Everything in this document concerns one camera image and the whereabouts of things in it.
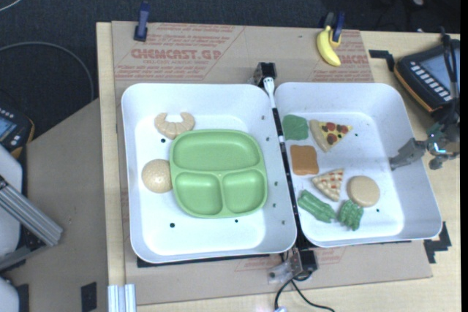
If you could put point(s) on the beige croissant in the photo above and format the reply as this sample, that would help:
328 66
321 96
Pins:
168 127

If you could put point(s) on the orange toast slice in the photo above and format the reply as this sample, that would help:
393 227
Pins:
304 160

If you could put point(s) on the pepperoni pizza slice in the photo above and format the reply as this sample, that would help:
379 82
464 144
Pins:
327 133

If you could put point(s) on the green divided plate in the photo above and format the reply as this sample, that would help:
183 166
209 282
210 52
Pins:
215 157

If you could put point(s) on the pale lattice pie slice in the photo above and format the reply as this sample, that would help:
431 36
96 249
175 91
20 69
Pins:
331 184

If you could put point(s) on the beige round biscuit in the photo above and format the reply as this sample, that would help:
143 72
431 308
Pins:
363 191

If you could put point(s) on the brown cardboard board red print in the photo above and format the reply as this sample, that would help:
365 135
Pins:
226 47

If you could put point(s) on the yellow banana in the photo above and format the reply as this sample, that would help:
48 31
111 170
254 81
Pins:
327 49

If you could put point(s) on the thin black and white rod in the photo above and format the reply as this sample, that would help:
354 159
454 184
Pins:
284 150

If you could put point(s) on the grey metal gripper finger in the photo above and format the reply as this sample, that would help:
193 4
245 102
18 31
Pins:
406 155

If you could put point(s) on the beige round bun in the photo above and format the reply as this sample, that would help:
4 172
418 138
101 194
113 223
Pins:
156 176

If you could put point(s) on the white plastic tray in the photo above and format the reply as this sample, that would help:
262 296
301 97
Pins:
395 193
204 237

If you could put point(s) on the green lettuce leaf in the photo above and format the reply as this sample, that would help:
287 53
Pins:
295 128

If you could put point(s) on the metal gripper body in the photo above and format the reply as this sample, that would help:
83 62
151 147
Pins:
440 142

